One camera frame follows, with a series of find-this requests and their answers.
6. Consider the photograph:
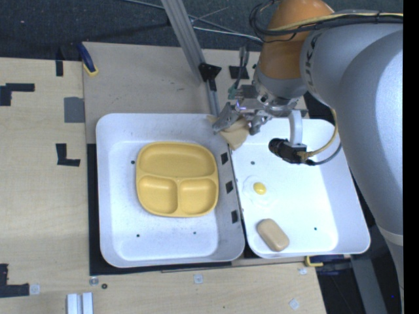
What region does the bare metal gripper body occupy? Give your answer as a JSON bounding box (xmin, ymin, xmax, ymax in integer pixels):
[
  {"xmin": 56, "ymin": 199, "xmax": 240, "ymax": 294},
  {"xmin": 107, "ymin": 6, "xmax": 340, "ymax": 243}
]
[{"xmin": 232, "ymin": 83, "xmax": 309, "ymax": 120}]

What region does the beige bread slice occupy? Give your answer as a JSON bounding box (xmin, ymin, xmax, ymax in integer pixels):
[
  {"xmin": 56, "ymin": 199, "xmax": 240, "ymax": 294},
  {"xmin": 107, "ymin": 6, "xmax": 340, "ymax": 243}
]
[{"xmin": 207, "ymin": 114, "xmax": 248, "ymax": 150}]

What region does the white and yellow fried egg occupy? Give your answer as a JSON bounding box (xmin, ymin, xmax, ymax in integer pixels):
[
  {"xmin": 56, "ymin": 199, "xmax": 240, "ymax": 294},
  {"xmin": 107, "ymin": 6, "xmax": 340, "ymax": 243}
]
[{"xmin": 242, "ymin": 175, "xmax": 280, "ymax": 209}]

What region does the yellow divided plate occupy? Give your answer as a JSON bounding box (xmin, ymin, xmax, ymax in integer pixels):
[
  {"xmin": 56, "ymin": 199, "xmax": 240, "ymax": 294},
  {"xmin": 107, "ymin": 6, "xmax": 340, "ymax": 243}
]
[{"xmin": 135, "ymin": 141, "xmax": 220, "ymax": 218}]

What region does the white plastic tray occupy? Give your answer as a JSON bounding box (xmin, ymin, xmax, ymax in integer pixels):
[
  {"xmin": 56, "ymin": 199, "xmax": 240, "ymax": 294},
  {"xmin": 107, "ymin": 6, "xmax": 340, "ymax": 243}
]
[
  {"xmin": 228, "ymin": 118, "xmax": 371, "ymax": 260},
  {"xmin": 95, "ymin": 112, "xmax": 246, "ymax": 269}
]

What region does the beige bread roll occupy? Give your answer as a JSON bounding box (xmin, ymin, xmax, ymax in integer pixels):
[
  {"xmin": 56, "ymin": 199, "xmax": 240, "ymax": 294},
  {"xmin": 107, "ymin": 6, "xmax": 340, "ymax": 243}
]
[{"xmin": 256, "ymin": 218, "xmax": 291, "ymax": 253}]

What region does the black cylinder on white bracket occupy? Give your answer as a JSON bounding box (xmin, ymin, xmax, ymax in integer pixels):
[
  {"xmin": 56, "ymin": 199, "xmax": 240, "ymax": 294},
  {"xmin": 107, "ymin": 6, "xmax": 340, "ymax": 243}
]
[{"xmin": 268, "ymin": 109, "xmax": 309, "ymax": 165}]

